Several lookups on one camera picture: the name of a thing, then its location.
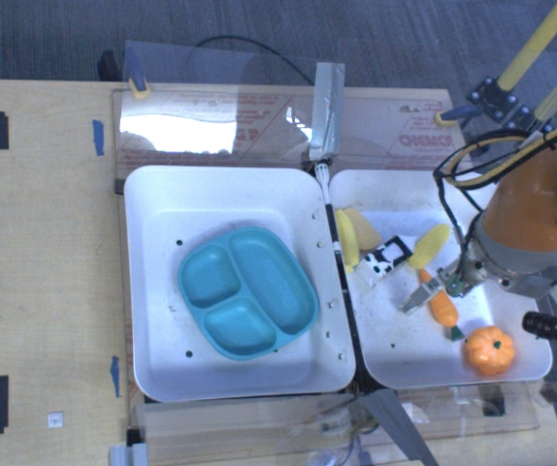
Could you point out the blue divided plate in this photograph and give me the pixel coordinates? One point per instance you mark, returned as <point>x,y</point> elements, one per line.
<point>249,294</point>

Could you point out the orange carrot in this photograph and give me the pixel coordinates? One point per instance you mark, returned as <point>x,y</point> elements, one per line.
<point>443,309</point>

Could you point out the black cylinder on white bracket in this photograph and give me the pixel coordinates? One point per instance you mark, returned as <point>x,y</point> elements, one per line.
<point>545,325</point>

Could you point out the yellow corn cob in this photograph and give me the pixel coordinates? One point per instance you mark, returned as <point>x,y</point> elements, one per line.
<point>429,246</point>

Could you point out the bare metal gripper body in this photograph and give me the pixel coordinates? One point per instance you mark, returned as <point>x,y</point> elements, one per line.
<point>487,272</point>

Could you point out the black and white carton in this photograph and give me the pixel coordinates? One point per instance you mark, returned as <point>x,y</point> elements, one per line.
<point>383,260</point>

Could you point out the white plastic tray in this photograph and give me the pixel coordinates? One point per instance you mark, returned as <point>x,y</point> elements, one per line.
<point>404,352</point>
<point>162,279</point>

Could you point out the orange pumpkin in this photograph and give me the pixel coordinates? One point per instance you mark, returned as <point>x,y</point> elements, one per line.
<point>488,352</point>

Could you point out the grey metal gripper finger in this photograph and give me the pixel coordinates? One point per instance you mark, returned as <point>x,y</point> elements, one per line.
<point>419,297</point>

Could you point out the yellow banana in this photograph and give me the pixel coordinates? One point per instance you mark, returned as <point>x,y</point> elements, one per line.
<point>348,241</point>

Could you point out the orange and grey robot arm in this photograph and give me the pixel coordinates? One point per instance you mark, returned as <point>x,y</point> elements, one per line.
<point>526,207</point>

